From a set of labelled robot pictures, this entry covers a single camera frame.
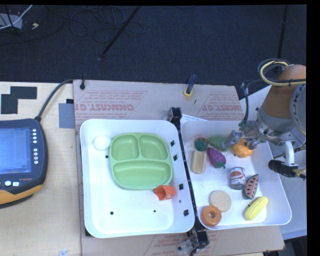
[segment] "tray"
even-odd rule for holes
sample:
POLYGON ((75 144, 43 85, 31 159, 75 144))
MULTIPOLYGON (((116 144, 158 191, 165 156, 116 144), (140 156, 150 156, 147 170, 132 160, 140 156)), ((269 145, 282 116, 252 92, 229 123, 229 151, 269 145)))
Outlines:
POLYGON ((194 173, 190 169, 195 139, 227 137, 232 130, 238 131, 238 124, 238 121, 187 121, 181 127, 198 215, 200 216, 202 209, 209 205, 209 196, 212 191, 225 191, 231 198, 231 208, 222 213, 221 221, 216 226, 206 226, 201 219, 200 222, 209 230, 285 225, 290 222, 292 212, 279 174, 268 168, 268 162, 273 159, 268 143, 259 144, 253 154, 245 158, 235 156, 231 150, 223 152, 226 158, 225 169, 214 168, 208 158, 203 173, 194 173), (248 221, 244 217, 245 209, 251 199, 247 198, 242 190, 230 187, 229 170, 233 167, 243 167, 247 179, 258 174, 259 183, 253 199, 260 196, 266 196, 269 199, 267 206, 253 220, 248 221))
POLYGON ((84 224, 96 238, 184 233, 195 223, 179 134, 165 120, 89 119, 80 127, 84 224), (115 138, 145 133, 161 138, 168 148, 176 194, 159 200, 152 189, 120 187, 112 175, 110 147, 94 145, 97 136, 115 138))
POLYGON ((110 145, 110 166, 114 181, 128 190, 153 190, 167 185, 173 176, 168 146, 152 133, 124 133, 110 145))

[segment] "green plate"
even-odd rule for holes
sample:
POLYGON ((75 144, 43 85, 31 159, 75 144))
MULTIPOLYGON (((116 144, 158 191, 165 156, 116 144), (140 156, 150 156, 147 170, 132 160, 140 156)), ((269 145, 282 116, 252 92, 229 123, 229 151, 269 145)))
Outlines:
POLYGON ((128 190, 153 190, 173 177, 171 155, 162 138, 151 133, 123 133, 110 145, 115 182, 128 190))

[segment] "blue screen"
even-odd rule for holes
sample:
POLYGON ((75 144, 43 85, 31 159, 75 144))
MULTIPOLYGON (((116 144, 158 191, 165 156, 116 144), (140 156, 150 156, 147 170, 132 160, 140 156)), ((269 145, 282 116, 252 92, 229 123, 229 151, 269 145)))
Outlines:
POLYGON ((30 130, 0 129, 0 175, 30 172, 30 130))

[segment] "yellow corn cob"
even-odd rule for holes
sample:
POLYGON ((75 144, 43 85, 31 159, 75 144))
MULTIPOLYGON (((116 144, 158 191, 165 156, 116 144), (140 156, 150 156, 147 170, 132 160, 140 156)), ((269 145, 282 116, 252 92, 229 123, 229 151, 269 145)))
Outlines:
POLYGON ((268 198, 266 196, 258 197, 252 204, 248 205, 248 209, 244 213, 245 219, 247 221, 253 220, 267 204, 268 198))

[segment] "red and white can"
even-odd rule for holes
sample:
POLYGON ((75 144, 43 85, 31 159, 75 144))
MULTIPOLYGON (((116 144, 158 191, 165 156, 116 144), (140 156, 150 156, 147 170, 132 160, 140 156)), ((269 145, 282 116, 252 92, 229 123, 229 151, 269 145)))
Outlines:
POLYGON ((243 190, 246 187, 245 168, 237 166, 230 169, 230 186, 234 190, 243 190))

